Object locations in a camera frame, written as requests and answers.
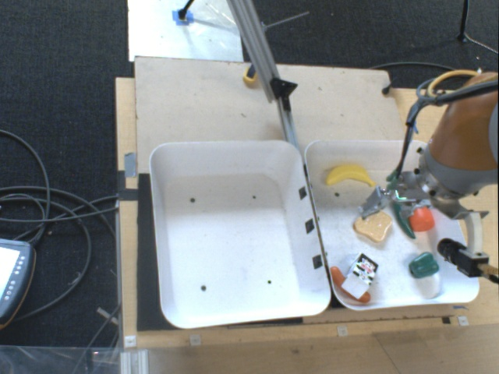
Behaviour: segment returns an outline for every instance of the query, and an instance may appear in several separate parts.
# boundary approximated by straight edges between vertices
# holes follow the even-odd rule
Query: blue clamp
[[[175,23],[177,25],[189,25],[190,23],[193,23],[194,22],[194,15],[188,10],[187,11],[187,14],[186,14],[186,18],[185,19],[180,19],[179,17],[179,10],[173,10],[172,11],[172,17],[173,17],[173,20],[175,21]]]

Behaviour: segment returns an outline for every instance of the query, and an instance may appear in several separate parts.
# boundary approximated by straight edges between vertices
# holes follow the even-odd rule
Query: dark floor
[[[496,50],[498,2],[472,0],[468,26],[474,38]],[[304,19],[268,31],[277,62],[369,68],[418,61],[497,71],[496,54],[456,40],[462,3],[255,0],[265,23],[310,11]],[[114,79],[133,75],[126,0],[0,0],[0,13],[0,129],[23,137],[40,154],[51,187],[88,200],[116,194]],[[414,87],[440,72],[400,67],[391,75],[395,86]],[[0,137],[0,151],[0,187],[44,185],[22,147]],[[0,217],[28,214],[22,207],[0,205]],[[0,344],[85,346],[104,321],[97,308],[110,312],[116,307],[115,241],[100,221],[83,222],[93,250],[81,284],[52,309],[0,331]],[[24,229],[0,223],[0,237]],[[51,226],[37,249],[34,282],[19,315],[67,289],[81,273],[86,253],[80,227]],[[109,326],[95,345],[108,346],[114,336]]]

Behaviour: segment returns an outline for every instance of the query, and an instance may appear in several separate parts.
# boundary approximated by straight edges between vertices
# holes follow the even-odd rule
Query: brown sausage
[[[342,284],[345,282],[345,276],[343,275],[342,271],[339,270],[336,266],[333,266],[330,268],[331,271],[331,276],[333,277],[333,282],[340,288],[342,288]],[[353,295],[349,294],[347,291],[345,291],[342,288],[342,291],[345,292],[350,298],[354,298],[356,301],[362,302],[362,303],[367,303],[368,301],[371,300],[371,295],[369,292],[364,292],[363,295],[360,298],[356,298]]]

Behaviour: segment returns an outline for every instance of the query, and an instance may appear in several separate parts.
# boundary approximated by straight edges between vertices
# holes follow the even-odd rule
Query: yellow cable
[[[438,76],[432,83],[430,83],[430,85],[428,86],[426,91],[430,97],[436,97],[437,95],[434,93],[434,89],[437,86],[437,84],[441,83],[442,81],[449,79],[449,78],[456,77],[456,76],[474,77],[476,75],[478,75],[477,71],[471,71],[468,69],[458,69],[457,71],[446,72],[446,73]]]

